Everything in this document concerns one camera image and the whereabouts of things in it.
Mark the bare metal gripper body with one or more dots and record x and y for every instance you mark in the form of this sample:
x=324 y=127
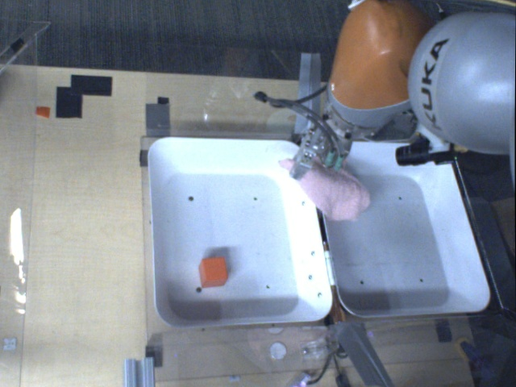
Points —
x=318 y=141

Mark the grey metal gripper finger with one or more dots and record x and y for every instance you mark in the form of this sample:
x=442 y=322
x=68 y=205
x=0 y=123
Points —
x=300 y=169

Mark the pink fuzzy cloth roll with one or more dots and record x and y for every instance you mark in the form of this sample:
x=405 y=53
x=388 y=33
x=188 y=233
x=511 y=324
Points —
x=338 y=194

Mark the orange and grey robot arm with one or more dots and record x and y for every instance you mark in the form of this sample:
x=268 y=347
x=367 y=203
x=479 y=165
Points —
x=455 y=79

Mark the white plastic tray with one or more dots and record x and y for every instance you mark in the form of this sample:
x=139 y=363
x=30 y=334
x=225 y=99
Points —
x=399 y=248
x=238 y=232

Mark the thin black and white rod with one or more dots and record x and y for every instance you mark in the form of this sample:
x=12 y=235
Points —
x=329 y=264

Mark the orange cube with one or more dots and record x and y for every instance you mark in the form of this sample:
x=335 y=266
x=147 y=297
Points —
x=213 y=272

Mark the black cylinder on white bracket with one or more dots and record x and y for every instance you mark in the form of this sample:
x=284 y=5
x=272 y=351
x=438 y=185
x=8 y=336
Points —
x=415 y=155

